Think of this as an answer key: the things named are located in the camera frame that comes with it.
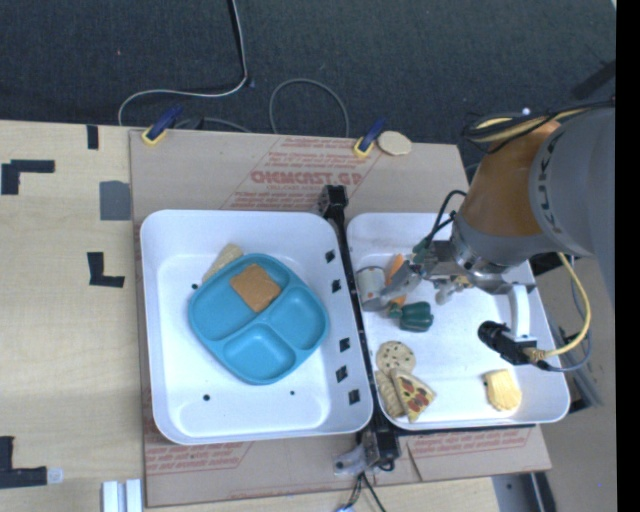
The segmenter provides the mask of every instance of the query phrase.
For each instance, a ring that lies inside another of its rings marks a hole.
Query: cardboard box
[[[355,446],[353,435],[180,446],[158,432],[147,367],[140,225],[163,209],[313,211],[327,184],[346,187],[347,220],[364,212],[435,212],[449,191],[467,188],[457,149],[414,144],[409,155],[392,157],[375,148],[361,160],[346,139],[170,131],[148,147],[140,133],[130,133],[130,156],[147,506],[350,489],[353,478],[336,476],[333,459]],[[407,436],[401,446],[394,471],[373,475],[375,484],[550,467],[537,426]]]

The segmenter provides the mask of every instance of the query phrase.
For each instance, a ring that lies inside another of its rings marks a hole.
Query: table surface
[[[99,184],[129,182],[128,129],[0,122],[0,162],[55,160],[0,196],[0,435],[13,466],[59,467],[64,481],[0,491],[0,510],[99,510],[102,482],[142,479],[140,367],[131,221],[100,220]],[[89,286],[88,252],[123,288]],[[377,489],[389,510],[497,511],[491,478]],[[335,510],[349,492],[163,510]],[[358,511],[377,510],[364,492]]]

